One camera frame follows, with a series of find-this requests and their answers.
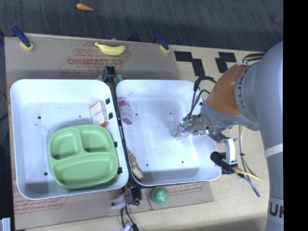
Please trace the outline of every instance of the orange carrot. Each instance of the orange carrot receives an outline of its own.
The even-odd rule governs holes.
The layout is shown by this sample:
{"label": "orange carrot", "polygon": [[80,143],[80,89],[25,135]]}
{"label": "orange carrot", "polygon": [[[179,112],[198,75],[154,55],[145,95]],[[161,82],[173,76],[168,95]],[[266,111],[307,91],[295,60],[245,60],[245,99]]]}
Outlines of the orange carrot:
{"label": "orange carrot", "polygon": [[76,7],[79,10],[83,10],[83,11],[94,11],[92,8],[82,3],[74,4],[74,7]]}

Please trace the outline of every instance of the yellow wire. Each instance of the yellow wire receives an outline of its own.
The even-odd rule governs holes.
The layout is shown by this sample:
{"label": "yellow wire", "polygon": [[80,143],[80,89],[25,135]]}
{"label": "yellow wire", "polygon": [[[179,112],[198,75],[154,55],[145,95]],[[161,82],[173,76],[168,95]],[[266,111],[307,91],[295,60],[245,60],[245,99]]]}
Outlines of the yellow wire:
{"label": "yellow wire", "polygon": [[249,57],[244,57],[245,61],[253,61],[255,59],[259,59],[260,56],[249,56]]}
{"label": "yellow wire", "polygon": [[[243,141],[242,141],[242,139],[243,139],[243,132],[244,132],[244,126],[242,126],[241,131],[240,131],[240,133],[241,133],[240,143],[241,143],[241,147],[242,147],[242,153],[243,153]],[[250,172],[250,174],[245,172],[245,171],[243,171],[243,170],[241,170],[240,168],[238,168],[239,170],[241,170],[240,174],[249,175],[249,176],[251,176],[251,177],[253,177],[253,178],[255,178],[255,179],[259,180],[259,181],[262,181],[258,176],[255,175],[254,172],[252,172],[252,170],[248,166],[247,162],[245,161],[244,157],[243,157],[243,162],[244,162],[245,166],[247,167],[248,171]]]}
{"label": "yellow wire", "polygon": [[262,181],[258,176],[253,175],[253,174],[249,174],[249,173],[243,171],[242,169],[240,169],[239,167],[233,167],[232,170],[233,170],[236,174],[248,175],[248,176],[251,176],[252,178],[255,178],[256,180]]}

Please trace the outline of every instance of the yellow banana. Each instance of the yellow banana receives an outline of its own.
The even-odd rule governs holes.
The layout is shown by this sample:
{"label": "yellow banana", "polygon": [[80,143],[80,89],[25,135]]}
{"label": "yellow banana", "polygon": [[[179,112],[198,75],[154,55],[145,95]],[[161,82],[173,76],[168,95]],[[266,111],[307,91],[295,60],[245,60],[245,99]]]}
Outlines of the yellow banana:
{"label": "yellow banana", "polygon": [[113,47],[113,46],[108,46],[108,45],[104,45],[104,44],[99,44],[98,42],[95,42],[94,45],[96,45],[98,48],[100,48],[102,53],[104,53],[106,55],[112,55],[112,56],[122,54],[125,50],[125,45],[119,45],[119,46]]}

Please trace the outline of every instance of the green plate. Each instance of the green plate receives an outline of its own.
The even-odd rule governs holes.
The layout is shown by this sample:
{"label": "green plate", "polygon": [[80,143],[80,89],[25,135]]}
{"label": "green plate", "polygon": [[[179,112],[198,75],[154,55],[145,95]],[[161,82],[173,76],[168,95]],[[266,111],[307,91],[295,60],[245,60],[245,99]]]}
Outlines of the green plate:
{"label": "green plate", "polygon": [[108,182],[118,170],[114,141],[99,125],[56,131],[49,141],[49,160],[56,182],[67,189]]}

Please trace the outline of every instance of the green ball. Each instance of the green ball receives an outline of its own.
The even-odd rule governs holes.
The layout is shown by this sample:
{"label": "green ball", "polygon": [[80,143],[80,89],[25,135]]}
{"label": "green ball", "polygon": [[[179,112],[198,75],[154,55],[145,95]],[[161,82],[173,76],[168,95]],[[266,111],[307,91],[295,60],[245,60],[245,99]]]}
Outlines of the green ball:
{"label": "green ball", "polygon": [[163,204],[168,198],[168,191],[162,186],[155,187],[151,192],[151,200],[156,204]]}

